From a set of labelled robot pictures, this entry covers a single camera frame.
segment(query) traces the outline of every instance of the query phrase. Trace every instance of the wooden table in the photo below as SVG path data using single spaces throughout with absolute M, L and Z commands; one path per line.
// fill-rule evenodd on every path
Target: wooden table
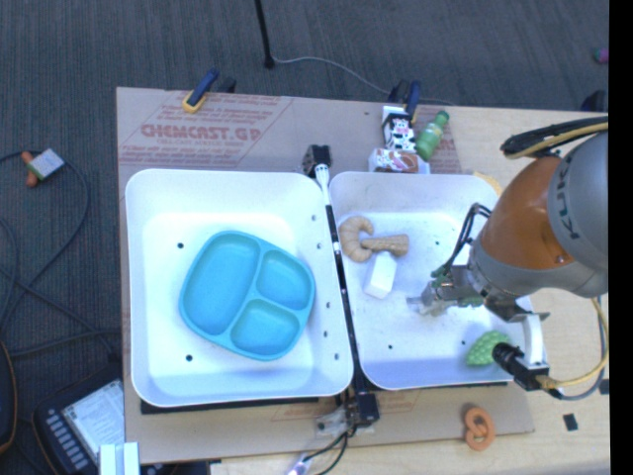
M 206 441 L 205 428 L 213 429 L 209 426 L 210 416 L 187 413 L 180 419 L 143 417 L 138 411 L 138 396 L 130 382 L 130 297 L 127 290 L 129 278 L 123 193 L 128 179 L 136 171 L 156 166 L 182 167 L 182 161 L 170 160 L 176 149 L 174 139 L 184 139 L 186 136 L 174 138 L 172 131 L 167 131 L 165 126 L 172 124 L 178 127 L 191 123 L 174 116 L 177 115 L 174 101 L 183 96 L 184 92 L 160 90 L 120 88 L 118 91 L 127 441 L 138 441 L 143 462 L 221 457 L 222 463 L 212 465 L 214 475 L 286 473 L 301 449 L 291 441 L 292 438 L 289 438 L 287 450 L 266 450 L 265 445 L 244 445 L 244 438 L 235 437 L 229 439 L 235 448 L 228 448 L 226 454 L 218 455 L 218 451 L 209 446 L 210 455 L 200 455 L 202 447 L 196 449 L 192 443 Z M 238 147 L 233 145 L 231 149 L 224 148 L 226 160 L 220 165 L 199 162 L 195 168 L 297 170 L 308 145 L 316 143 L 330 146 L 334 158 L 331 172 L 335 175 L 343 170 L 367 170 L 367 156 L 371 149 L 382 144 L 380 122 L 383 105 L 378 103 L 215 94 L 207 104 L 216 111 L 215 121 L 224 121 L 221 125 L 213 124 L 216 129 L 224 129 L 218 131 L 216 143 L 221 141 L 223 135 L 225 138 L 233 135 L 241 136 L 238 139 L 241 144 Z M 237 116 L 239 110 L 243 109 L 246 112 Z M 457 172 L 454 170 L 457 166 L 461 167 L 461 173 L 479 172 L 493 178 L 501 188 L 529 161 L 504 158 L 498 150 L 503 141 L 528 130 L 591 116 L 587 113 L 559 111 L 421 106 L 418 114 L 423 120 L 439 109 L 446 109 L 450 114 L 444 146 L 454 145 L 454 149 L 446 147 L 439 151 L 434 168 L 431 163 L 432 172 Z M 221 113 L 224 114 L 224 120 L 221 119 Z M 163 127 L 159 129 L 157 125 L 161 119 Z M 608 296 L 602 300 L 608 312 Z M 599 360 L 599 337 L 589 300 L 561 291 L 542 290 L 531 297 L 531 302 L 535 311 L 551 313 L 543 324 L 543 331 L 552 376 L 558 379 L 572 378 L 593 368 Z M 605 378 L 608 378 L 608 366 Z M 596 392 L 581 401 L 559 401 L 543 392 L 525 393 L 514 384 L 507 387 L 510 388 L 510 394 L 503 399 L 509 400 L 507 402 L 510 404 L 512 400 L 515 401 L 516 417 L 512 417 L 510 407 L 507 412 L 510 433 L 498 436 L 487 450 L 471 450 L 459 437 L 460 426 L 454 422 L 444 430 L 442 414 L 439 414 L 439 417 L 433 416 L 422 427 L 422 433 L 417 433 L 424 441 L 407 440 L 405 434 L 396 434 L 394 438 L 389 439 L 387 435 L 386 439 L 376 442 L 384 444 L 372 444 L 371 439 L 363 440 L 360 436 L 357 442 L 350 443 L 351 448 L 347 449 L 334 473 L 515 475 L 610 471 L 607 393 Z M 578 386 L 578 389 L 573 388 L 569 392 L 576 394 L 586 387 Z M 444 403 L 451 421 L 455 411 L 463 407 L 464 402 L 472 401 L 473 394 L 469 393 L 483 393 L 477 394 L 479 398 L 475 400 L 485 401 L 486 396 L 491 401 L 496 399 L 493 394 L 486 395 L 484 390 L 434 389 L 422 392 L 427 393 L 421 396 L 428 396 L 428 403 L 437 403 L 438 407 Z M 531 417 L 526 419 L 525 410 L 529 411 Z M 568 430 L 566 418 L 571 416 L 578 426 Z M 229 416 L 223 417 L 219 424 L 227 424 L 230 420 Z M 248 415 L 238 415 L 237 420 L 247 421 Z M 406 425 L 407 418 L 402 417 L 401 420 Z M 284 434 L 296 436 L 306 433 L 306 424 L 309 423 L 303 422 L 301 426 L 301 422 L 297 422 Z M 395 428 L 398 423 L 399 420 L 391 418 L 390 424 L 396 425 Z M 333 452 L 323 456 L 314 470 L 326 467 L 333 456 Z

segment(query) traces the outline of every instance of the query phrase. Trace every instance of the table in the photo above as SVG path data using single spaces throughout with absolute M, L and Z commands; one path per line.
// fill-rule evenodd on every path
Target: table
M 143 463 L 221 457 L 222 463 L 213 465 L 214 475 L 285 473 L 298 452 L 323 445 L 323 440 L 314 440 L 313 415 L 331 410 L 327 400 L 274 410 L 140 412 L 130 377 L 125 185 L 135 172 L 148 167 L 300 171 L 310 144 L 330 146 L 332 176 L 344 170 L 367 170 L 371 149 L 382 144 L 383 104 L 212 94 L 204 112 L 192 119 L 179 112 L 177 102 L 185 92 L 119 88 L 117 95 L 127 441 L 138 442 Z M 432 172 L 478 172 L 501 188 L 527 164 L 527 159 L 511 161 L 501 155 L 498 147 L 505 139 L 588 116 L 420 106 L 418 117 L 424 120 L 440 109 L 446 109 L 451 118 L 442 149 L 435 163 L 431 162 Z M 543 324 L 552 376 L 571 378 L 591 369 L 599 359 L 599 338 L 590 302 L 555 290 L 539 291 L 531 301 L 537 312 L 552 314 Z M 608 296 L 603 305 L 608 311 Z M 608 394 L 596 392 L 585 400 L 561 402 L 510 384 L 396 395 L 399 403 L 391 405 L 394 410 L 404 407 L 405 413 L 385 414 L 374 433 L 352 438 L 352 448 L 345 452 L 336 473 L 609 471 Z M 460 438 L 460 418 L 467 403 L 498 411 L 496 424 L 501 435 L 483 452 L 471 450 Z M 571 416 L 577 429 L 566 426 L 565 417 Z M 278 421 L 280 418 L 293 419 Z M 245 431 L 258 440 L 245 438 Z M 285 438 L 281 445 L 280 435 Z M 323 467 L 328 459 L 331 457 L 322 461 Z

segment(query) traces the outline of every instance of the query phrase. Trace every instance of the dark gray carpet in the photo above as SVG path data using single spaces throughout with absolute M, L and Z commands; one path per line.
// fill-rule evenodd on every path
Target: dark gray carpet
M 211 67 L 237 92 L 384 101 L 400 79 L 421 81 L 424 100 L 447 104 L 578 110 L 604 90 L 609 0 L 262 0 L 278 58 L 263 66 L 253 0 L 0 0 L 0 155 L 52 147 L 79 171 L 24 187 L 19 157 L 0 162 L 0 218 L 14 235 L 18 276 L 31 278 L 76 238 L 34 286 L 95 329 L 120 325 L 117 86 L 184 89 Z M 0 266 L 15 252 L 0 230 Z M 0 301 L 8 292 L 0 275 Z M 18 350 L 85 332 L 76 320 L 16 288 L 0 333 Z M 108 335 L 118 352 L 119 338 Z M 55 390 L 98 369 L 95 337 L 16 356 L 21 417 Z M 0 473 L 36 473 L 44 460 L 28 425 L 0 457 Z

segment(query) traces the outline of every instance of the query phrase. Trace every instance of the black electronic device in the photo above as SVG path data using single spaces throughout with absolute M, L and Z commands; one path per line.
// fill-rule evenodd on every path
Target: black electronic device
M 33 427 L 56 475 L 98 475 L 99 447 L 125 442 L 121 364 L 101 371 L 45 399 L 33 413 Z M 141 466 L 142 475 L 168 475 L 175 465 Z
M 16 379 L 9 352 L 0 341 L 0 454 L 7 450 L 13 442 L 17 423 Z

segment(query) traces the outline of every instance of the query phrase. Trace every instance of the robotic arm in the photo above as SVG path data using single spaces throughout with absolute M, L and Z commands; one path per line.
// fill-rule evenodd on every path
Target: robotic arm
M 517 300 L 541 288 L 586 298 L 606 293 L 607 129 L 606 118 L 587 119 L 508 140 L 501 147 L 507 156 L 535 159 L 507 186 L 493 211 L 477 204 L 471 208 L 453 254 L 422 292 L 422 312 L 440 315 L 450 306 L 484 305 L 506 322 L 529 323 L 535 314 Z M 563 158 L 551 151 L 587 135 Z M 472 241 L 468 232 L 477 215 L 488 219 Z M 471 244 L 468 263 L 454 265 L 466 243 Z M 526 356 L 505 343 L 493 353 L 526 390 L 552 387 L 551 379 L 546 385 L 549 367 L 539 355 L 542 350 Z

